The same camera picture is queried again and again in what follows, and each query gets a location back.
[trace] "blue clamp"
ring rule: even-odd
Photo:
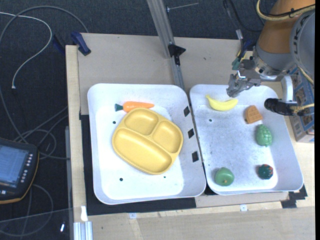
[[[78,50],[84,55],[87,56],[88,54],[91,53],[91,50],[88,48],[86,45],[86,42],[82,35],[79,32],[72,31],[71,33],[71,39],[72,41],[76,44],[79,45]]]

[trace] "yellow banana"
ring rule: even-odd
[[[218,111],[231,110],[238,104],[238,100],[236,98],[229,99],[227,101],[218,101],[211,98],[209,94],[207,94],[205,97],[208,99],[210,107]]]

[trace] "orange carrot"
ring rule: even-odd
[[[115,109],[115,111],[124,110],[125,112],[129,112],[135,108],[150,109],[150,108],[153,108],[154,106],[155,105],[152,103],[138,102],[138,101],[126,101],[123,105],[115,104],[114,109]]]

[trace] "yellow divided plate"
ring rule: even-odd
[[[183,144],[178,126],[148,108],[128,112],[112,136],[114,151],[133,167],[152,175],[167,171]]]

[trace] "white cable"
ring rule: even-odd
[[[15,14],[7,13],[7,12],[2,12],[2,11],[0,11],[0,14],[9,15],[9,16],[16,16]],[[18,15],[18,17],[33,19],[33,20],[42,22],[43,24],[45,24],[45,25],[48,27],[48,29],[49,29],[49,31],[50,31],[50,38],[49,38],[49,41],[47,42],[47,44],[46,44],[40,51],[38,51],[38,52],[37,52],[35,55],[33,55],[32,57],[28,58],[28,59],[16,70],[16,72],[14,73],[14,76],[13,76],[13,78],[12,78],[12,86],[11,86],[12,89],[16,89],[15,79],[16,79],[16,76],[17,76],[18,72],[20,71],[20,69],[21,69],[27,62],[29,62],[29,61],[32,60],[34,57],[36,57],[36,56],[38,56],[40,53],[42,53],[42,52],[48,47],[48,45],[50,44],[51,39],[52,39],[52,36],[53,36],[52,30],[51,30],[50,26],[49,26],[46,22],[44,22],[42,19],[35,18],[35,17],[31,17],[31,16],[24,16],[24,15]]]

